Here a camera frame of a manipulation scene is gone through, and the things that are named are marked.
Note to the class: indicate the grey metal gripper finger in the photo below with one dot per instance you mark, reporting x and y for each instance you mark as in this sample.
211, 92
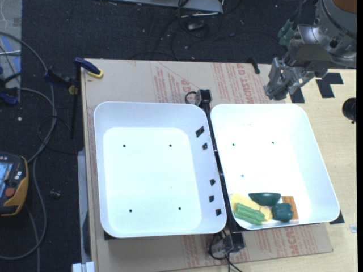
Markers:
276, 81
296, 79

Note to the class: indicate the white plastic tray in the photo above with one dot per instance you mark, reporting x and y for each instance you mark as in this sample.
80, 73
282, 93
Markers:
150, 177
272, 157

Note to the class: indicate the yellow toy food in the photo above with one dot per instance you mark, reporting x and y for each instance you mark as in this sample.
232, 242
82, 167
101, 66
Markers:
241, 200

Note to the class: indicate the dark green bowl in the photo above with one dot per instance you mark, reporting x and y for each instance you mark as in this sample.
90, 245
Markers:
264, 198

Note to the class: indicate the green toy beans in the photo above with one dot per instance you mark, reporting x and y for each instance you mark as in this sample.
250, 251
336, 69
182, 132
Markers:
249, 214

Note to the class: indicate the thin black rod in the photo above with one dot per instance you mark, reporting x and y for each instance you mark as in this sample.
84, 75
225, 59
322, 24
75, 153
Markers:
218, 157

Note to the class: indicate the orange brown biscuit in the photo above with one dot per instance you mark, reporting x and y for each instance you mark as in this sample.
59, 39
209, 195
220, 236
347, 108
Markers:
293, 205

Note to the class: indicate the brown cardboard board red print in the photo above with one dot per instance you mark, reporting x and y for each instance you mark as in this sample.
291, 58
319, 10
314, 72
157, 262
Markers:
158, 79

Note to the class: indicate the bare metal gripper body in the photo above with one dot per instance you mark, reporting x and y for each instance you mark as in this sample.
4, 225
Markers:
309, 54

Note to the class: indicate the green bell pepper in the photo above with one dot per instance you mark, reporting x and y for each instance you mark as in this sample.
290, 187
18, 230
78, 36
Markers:
283, 212

